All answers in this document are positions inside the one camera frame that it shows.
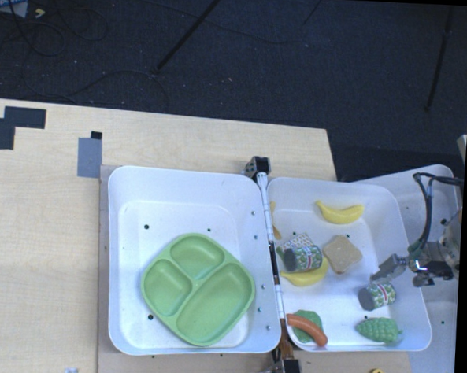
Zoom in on green patterned can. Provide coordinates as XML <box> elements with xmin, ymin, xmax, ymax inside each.
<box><xmin>356</xmin><ymin>279</ymin><xmax>398</xmax><ymax>314</ymax></box>
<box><xmin>282</xmin><ymin>242</ymin><xmax>324</xmax><ymax>275</ymax></box>
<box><xmin>278</xmin><ymin>231</ymin><xmax>315</xmax><ymax>255</ymax></box>

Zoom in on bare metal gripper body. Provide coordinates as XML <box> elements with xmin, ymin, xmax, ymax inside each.
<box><xmin>405</xmin><ymin>239</ymin><xmax>458</xmax><ymax>275</ymax></box>

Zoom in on tan bread slice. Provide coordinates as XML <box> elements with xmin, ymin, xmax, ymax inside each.
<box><xmin>321</xmin><ymin>233</ymin><xmax>365</xmax><ymax>276</ymax></box>

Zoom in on green grapes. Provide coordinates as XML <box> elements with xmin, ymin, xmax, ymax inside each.
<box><xmin>354</xmin><ymin>315</ymin><xmax>405</xmax><ymax>346</ymax></box>

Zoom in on white plastic tray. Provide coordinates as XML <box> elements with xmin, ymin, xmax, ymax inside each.
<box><xmin>97</xmin><ymin>163</ymin><xmax>292</xmax><ymax>365</ymax></box>
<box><xmin>256</xmin><ymin>175</ymin><xmax>443</xmax><ymax>360</ymax></box>

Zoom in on orange sausage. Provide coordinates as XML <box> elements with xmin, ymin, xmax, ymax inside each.
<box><xmin>284</xmin><ymin>312</ymin><xmax>331</xmax><ymax>349</ymax></box>

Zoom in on yellow banana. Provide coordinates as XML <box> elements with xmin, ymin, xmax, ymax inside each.
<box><xmin>313</xmin><ymin>199</ymin><xmax>366</xmax><ymax>227</ymax></box>
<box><xmin>278</xmin><ymin>253</ymin><xmax>330</xmax><ymax>289</ymax></box>

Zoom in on green divided plate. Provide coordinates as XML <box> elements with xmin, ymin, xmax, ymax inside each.
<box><xmin>136</xmin><ymin>229</ymin><xmax>261</xmax><ymax>351</ymax></box>

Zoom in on green lettuce leaf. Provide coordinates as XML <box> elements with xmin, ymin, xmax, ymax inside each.
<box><xmin>289</xmin><ymin>308</ymin><xmax>326</xmax><ymax>345</ymax></box>

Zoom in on thin black and white rod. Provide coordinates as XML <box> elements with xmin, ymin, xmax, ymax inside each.
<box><xmin>245</xmin><ymin>171</ymin><xmax>298</xmax><ymax>358</ymax></box>

